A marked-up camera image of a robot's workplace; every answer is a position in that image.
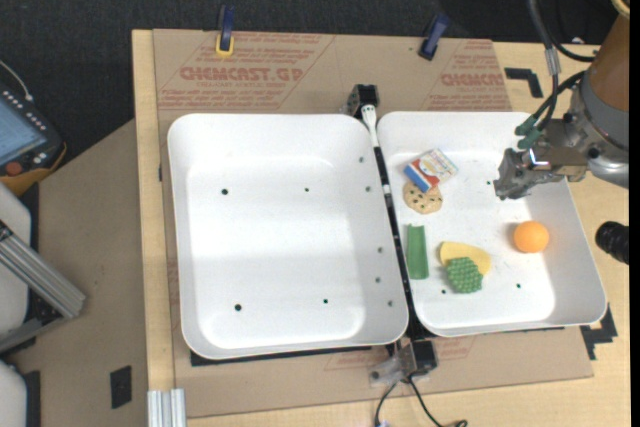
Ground orange ball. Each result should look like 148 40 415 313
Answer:
512 220 551 255

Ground green grapes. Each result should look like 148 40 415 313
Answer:
444 256 485 295

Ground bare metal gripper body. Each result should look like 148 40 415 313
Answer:
528 87 630 190

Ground brown cardboard board red print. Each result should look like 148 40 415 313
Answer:
151 28 596 419

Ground white plastic tray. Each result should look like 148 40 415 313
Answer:
166 112 410 361
375 110 609 339

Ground green celery stick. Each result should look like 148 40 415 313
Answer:
405 223 431 281

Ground red blue white small carton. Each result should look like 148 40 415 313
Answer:
402 147 460 193

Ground thin black and white rod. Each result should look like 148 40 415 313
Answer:
361 103 417 341

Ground yellow cheese slice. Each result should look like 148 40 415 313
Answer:
438 240 493 277

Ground tan chocolate chip biscuit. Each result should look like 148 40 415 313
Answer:
402 179 445 216

